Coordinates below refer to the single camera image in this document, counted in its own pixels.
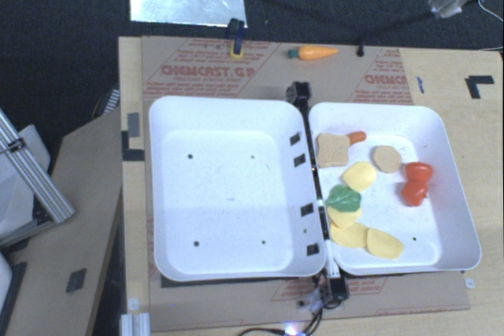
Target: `yellow clip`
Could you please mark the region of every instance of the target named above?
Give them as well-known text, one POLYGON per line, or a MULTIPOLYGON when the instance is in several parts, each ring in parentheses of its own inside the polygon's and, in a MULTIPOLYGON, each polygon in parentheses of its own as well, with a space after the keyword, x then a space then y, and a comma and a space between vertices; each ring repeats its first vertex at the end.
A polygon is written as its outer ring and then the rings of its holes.
POLYGON ((233 59, 235 59, 235 60, 237 61, 238 59, 241 59, 241 58, 243 57, 243 48, 244 48, 244 46, 243 46, 243 44, 242 44, 242 47, 241 47, 241 49, 239 50, 239 54, 235 54, 235 53, 233 52, 233 50, 235 49, 235 41, 232 41, 232 42, 231 42, 231 49, 230 49, 230 51, 229 51, 229 54, 231 55, 231 57, 232 57, 233 59))

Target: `white cable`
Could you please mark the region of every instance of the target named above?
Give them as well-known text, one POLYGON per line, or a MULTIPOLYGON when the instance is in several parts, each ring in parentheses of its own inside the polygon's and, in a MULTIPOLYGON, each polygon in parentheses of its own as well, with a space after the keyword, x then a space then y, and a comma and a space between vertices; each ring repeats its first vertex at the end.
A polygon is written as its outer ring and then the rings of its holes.
MULTIPOLYGON (((481 4, 481 0, 478 0, 478 5, 481 7, 481 9, 483 9, 487 13, 491 14, 493 17, 499 19, 501 21, 501 23, 504 23, 504 20, 502 19, 502 17, 500 17, 497 13, 494 13, 491 10, 487 9, 485 6, 483 6, 481 4)), ((482 49, 482 50, 501 50, 501 49, 503 49, 502 46, 498 46, 496 48, 485 48, 485 49, 482 49)))

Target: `dark floor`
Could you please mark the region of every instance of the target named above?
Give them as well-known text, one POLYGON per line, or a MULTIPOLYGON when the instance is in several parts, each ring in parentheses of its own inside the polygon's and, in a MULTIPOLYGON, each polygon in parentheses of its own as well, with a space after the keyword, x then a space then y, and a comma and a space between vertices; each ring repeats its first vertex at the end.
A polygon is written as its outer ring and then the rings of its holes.
MULTIPOLYGON (((246 38, 471 50, 502 45, 502 23, 476 3, 437 20, 427 1, 245 0, 246 38)), ((121 35, 224 35, 222 28, 131 22, 128 2, 0 0, 0 108, 17 128, 35 124, 53 149, 88 122, 98 99, 117 82, 121 35)), ((502 4, 485 2, 500 15, 502 4)), ((117 308, 113 266, 104 299, 117 308)))

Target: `wooden table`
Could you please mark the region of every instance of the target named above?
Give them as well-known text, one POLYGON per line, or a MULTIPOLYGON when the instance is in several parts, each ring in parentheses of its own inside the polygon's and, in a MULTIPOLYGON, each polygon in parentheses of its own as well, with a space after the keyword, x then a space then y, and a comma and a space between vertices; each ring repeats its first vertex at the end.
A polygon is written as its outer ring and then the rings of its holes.
MULTIPOLYGON (((413 103, 434 109, 447 128, 454 158, 480 239, 483 257, 467 274, 471 309, 420 315, 379 316, 323 321, 317 335, 460 335, 499 334, 504 328, 504 263, 502 222, 502 58, 498 53, 460 50, 401 49, 413 103), (491 76, 472 98, 472 76, 491 76)), ((141 42, 120 39, 121 130, 128 114, 143 110, 141 42)), ((143 131, 129 139, 129 148, 143 149, 143 131)), ((149 312, 144 166, 123 163, 124 236, 128 312, 149 312)), ((186 330, 166 335, 233 335, 245 327, 186 330)))

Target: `toy tomato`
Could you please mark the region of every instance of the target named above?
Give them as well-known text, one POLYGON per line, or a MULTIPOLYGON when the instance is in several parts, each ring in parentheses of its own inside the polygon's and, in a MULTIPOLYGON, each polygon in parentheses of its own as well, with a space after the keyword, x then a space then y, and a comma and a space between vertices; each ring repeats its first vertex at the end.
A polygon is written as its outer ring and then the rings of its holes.
POLYGON ((410 182, 427 183, 431 175, 432 167, 429 164, 421 162, 406 164, 406 177, 410 182))
POLYGON ((402 189, 401 195, 410 206, 420 206, 427 194, 427 183, 408 182, 402 189))

